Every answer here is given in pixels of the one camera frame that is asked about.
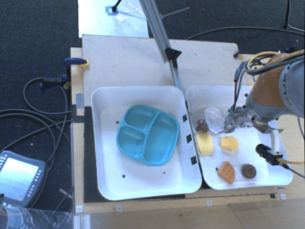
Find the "blue plate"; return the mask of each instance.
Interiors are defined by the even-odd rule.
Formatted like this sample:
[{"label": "blue plate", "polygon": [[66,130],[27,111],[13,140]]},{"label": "blue plate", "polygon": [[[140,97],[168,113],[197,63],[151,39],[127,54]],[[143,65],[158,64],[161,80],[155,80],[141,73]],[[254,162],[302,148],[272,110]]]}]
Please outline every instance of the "blue plate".
[{"label": "blue plate", "polygon": [[125,113],[116,136],[118,148],[130,158],[151,166],[165,164],[173,155],[179,124],[170,114],[145,105]]}]

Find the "yellow clamp pad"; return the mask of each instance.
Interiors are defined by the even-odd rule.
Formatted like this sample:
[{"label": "yellow clamp pad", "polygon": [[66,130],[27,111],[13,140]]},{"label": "yellow clamp pad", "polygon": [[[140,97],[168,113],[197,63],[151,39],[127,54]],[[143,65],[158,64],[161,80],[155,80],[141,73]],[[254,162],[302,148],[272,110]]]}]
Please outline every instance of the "yellow clamp pad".
[{"label": "yellow clamp pad", "polygon": [[83,64],[78,64],[77,66],[79,68],[86,68],[86,67],[89,67],[89,60],[88,59],[84,59],[86,61],[86,63],[83,63]]}]

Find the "black bracket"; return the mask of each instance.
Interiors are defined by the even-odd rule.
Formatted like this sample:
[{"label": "black bracket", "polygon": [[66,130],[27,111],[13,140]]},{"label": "black bracket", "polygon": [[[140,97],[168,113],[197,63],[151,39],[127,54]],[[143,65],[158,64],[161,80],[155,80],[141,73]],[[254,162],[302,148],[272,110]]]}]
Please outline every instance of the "black bracket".
[{"label": "black bracket", "polygon": [[165,53],[166,53],[167,59],[171,60],[173,62],[173,67],[177,69],[178,68],[177,58],[180,56],[180,54],[182,52],[172,49],[172,48],[167,48],[167,49],[165,49]]}]

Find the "black connector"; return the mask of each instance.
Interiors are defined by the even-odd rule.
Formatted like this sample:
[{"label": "black connector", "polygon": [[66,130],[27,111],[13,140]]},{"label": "black connector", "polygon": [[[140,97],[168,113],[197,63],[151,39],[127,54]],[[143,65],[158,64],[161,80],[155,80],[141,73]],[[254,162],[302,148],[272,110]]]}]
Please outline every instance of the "black connector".
[{"label": "black connector", "polygon": [[255,150],[259,154],[259,156],[263,157],[272,166],[279,165],[280,163],[277,161],[277,159],[283,157],[283,155],[271,154],[269,152],[271,150],[271,148],[269,148],[268,146],[265,146],[264,144],[257,145]]}]

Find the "yellow sponge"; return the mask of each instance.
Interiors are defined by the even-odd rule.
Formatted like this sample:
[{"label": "yellow sponge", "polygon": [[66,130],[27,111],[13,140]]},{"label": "yellow sponge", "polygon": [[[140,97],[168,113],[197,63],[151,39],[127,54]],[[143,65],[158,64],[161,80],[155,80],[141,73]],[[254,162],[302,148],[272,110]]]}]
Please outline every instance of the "yellow sponge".
[{"label": "yellow sponge", "polygon": [[209,134],[197,133],[196,139],[197,139],[199,152],[203,156],[210,155],[213,152],[213,140]]},{"label": "yellow sponge", "polygon": [[235,151],[238,148],[238,140],[234,136],[222,136],[220,140],[220,147]]}]

